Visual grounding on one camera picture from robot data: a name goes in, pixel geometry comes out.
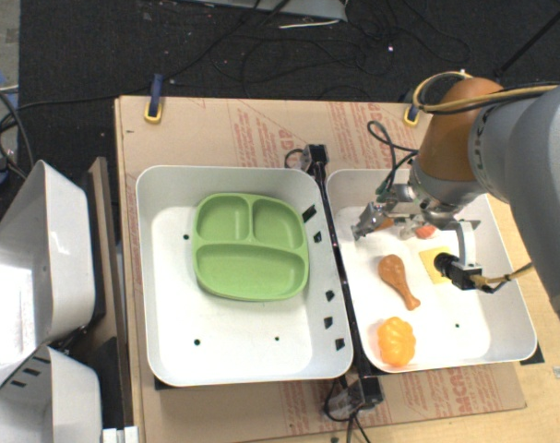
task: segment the green plate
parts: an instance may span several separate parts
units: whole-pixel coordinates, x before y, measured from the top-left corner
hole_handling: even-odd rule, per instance
[[[308,282],[302,216],[276,198],[214,194],[197,206],[192,257],[199,285],[237,300],[283,300]]]

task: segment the orange toy food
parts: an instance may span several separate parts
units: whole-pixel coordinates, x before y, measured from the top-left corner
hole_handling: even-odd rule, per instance
[[[407,365],[415,355],[416,342],[411,324],[399,317],[391,317],[378,327],[380,354],[389,365]]]
[[[378,263],[378,275],[382,281],[399,291],[405,301],[405,306],[407,306],[409,310],[413,310],[421,305],[421,301],[415,297],[409,289],[405,265],[400,257],[397,255],[383,257]]]

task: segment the cardboard sheet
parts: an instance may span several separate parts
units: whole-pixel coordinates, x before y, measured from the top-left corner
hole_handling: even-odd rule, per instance
[[[404,106],[396,103],[169,98],[161,122],[151,125],[143,120],[147,101],[127,96],[116,103],[129,240],[124,244],[128,334],[141,438],[148,443],[232,443],[344,428],[321,412],[330,387],[326,381],[155,389],[146,353],[136,180],[144,169],[160,164],[280,168],[286,153],[309,143],[327,146],[330,172],[386,168],[391,166],[388,147],[369,135],[367,122],[378,120],[394,143],[419,148],[428,117],[422,114],[419,125],[410,128],[401,122]],[[364,427],[526,406],[513,363],[388,375],[381,383],[386,401],[360,414]]]

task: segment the brown drumstick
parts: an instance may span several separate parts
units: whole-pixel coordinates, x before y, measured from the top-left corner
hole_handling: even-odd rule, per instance
[[[405,265],[397,255],[388,255],[382,258],[378,264],[378,275],[382,281],[399,291],[409,310],[413,310],[421,305],[421,301],[415,297],[409,285],[405,273]]]

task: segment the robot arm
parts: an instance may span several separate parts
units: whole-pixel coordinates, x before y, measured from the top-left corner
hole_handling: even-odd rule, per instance
[[[560,85],[535,96],[499,97],[482,109],[453,109],[462,101],[502,94],[501,90],[485,78],[456,83],[438,105],[452,109],[433,116],[408,184],[394,185],[371,202],[352,226],[353,236],[365,236],[393,218],[403,219],[409,228],[429,223],[455,229],[462,240],[466,228],[455,215],[479,195],[490,193],[509,204],[560,317]],[[440,257],[435,266],[462,289],[482,288],[471,284],[470,277],[478,271],[467,263],[464,258]]]

